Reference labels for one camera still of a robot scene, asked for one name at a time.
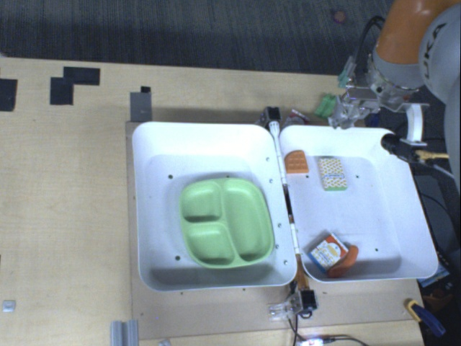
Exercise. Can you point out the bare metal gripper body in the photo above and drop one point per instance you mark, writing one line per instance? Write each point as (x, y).
(360, 96)

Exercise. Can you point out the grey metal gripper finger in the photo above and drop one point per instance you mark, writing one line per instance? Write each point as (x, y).
(352, 118)
(336, 115)

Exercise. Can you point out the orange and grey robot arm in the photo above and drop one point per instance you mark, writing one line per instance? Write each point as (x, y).
(407, 20)

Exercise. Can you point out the red and white packet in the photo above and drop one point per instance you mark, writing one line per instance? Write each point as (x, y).
(298, 116)

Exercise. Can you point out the orange waffle biscuit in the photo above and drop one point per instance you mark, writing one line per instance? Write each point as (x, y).
(296, 162)

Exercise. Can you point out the thin black and white rod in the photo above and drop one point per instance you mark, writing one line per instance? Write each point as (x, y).
(278, 146)

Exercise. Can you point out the white plastic tray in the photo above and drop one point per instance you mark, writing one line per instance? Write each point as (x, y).
(158, 229)
(389, 222)

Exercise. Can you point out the green divided plate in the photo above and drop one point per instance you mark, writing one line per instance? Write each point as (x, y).
(248, 215)

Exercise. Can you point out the orange and white carton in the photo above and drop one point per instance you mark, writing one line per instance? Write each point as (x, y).
(326, 252)

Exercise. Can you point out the orange sausage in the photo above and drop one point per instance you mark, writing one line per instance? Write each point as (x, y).
(346, 263)

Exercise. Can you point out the black cylinder on white bracket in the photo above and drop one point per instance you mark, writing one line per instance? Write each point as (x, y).
(398, 148)

